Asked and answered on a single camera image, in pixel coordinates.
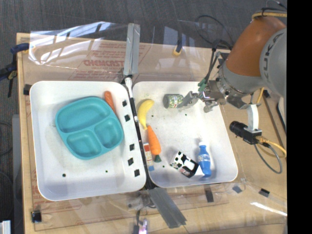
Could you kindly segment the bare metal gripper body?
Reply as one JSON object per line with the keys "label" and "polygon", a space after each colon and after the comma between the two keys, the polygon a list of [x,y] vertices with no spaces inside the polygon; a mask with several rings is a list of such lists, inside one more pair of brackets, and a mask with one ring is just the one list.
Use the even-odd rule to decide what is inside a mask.
{"label": "bare metal gripper body", "polygon": [[216,80],[203,79],[199,83],[199,98],[206,106],[224,105],[227,103],[227,91],[218,87]]}

